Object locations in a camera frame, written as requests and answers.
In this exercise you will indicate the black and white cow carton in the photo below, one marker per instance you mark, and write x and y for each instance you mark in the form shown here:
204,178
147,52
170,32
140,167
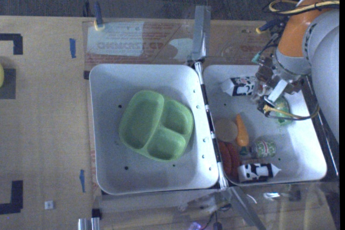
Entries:
241,86
256,171

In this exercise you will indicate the green and white can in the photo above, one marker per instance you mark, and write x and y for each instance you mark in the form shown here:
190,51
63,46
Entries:
264,148

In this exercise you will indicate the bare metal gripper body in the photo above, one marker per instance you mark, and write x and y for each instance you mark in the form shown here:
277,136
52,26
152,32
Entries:
269,72

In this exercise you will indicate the green packet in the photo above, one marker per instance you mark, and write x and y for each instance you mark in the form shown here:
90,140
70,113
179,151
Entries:
283,107

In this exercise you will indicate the yellow round object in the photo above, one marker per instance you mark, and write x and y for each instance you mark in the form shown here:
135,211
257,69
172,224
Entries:
1,75

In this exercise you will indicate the red-brown sausage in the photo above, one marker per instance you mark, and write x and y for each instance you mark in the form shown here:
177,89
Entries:
229,159

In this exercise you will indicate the small white square block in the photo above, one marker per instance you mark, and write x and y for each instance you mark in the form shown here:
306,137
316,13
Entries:
49,205

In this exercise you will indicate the white plastic tray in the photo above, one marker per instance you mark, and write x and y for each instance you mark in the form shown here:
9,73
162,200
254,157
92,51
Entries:
107,115
296,148

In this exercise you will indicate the orange carrot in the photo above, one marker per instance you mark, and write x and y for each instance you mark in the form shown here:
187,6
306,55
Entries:
242,132

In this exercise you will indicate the brown cardboard board, red print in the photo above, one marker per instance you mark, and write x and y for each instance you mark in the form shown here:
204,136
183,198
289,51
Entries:
231,40

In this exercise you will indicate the round brown biscuit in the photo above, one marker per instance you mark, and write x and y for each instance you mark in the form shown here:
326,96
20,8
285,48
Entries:
226,129

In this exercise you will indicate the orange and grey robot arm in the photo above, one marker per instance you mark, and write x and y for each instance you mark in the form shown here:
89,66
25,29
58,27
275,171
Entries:
320,62

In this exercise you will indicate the green divided plate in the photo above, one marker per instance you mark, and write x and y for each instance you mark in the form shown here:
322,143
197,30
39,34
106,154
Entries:
151,126

